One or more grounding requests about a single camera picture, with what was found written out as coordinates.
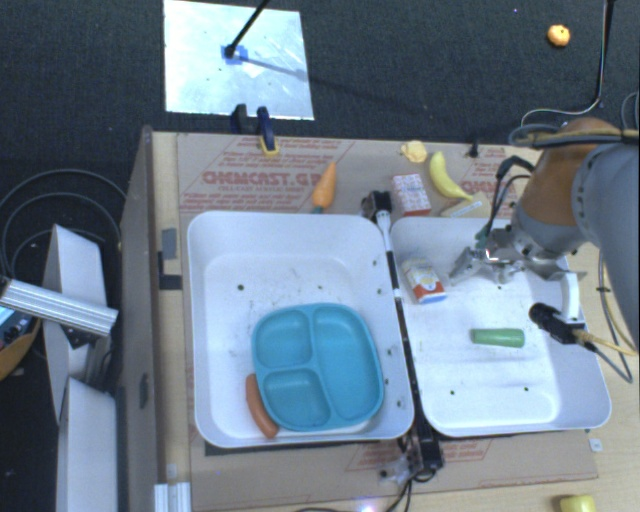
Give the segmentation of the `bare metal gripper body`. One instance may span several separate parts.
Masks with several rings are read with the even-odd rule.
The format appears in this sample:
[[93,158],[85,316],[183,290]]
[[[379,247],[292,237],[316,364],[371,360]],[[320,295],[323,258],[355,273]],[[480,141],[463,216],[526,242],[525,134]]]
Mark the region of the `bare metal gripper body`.
[[531,271],[545,280],[556,274],[556,254],[519,227],[492,228],[486,236],[484,262],[517,264],[519,272]]

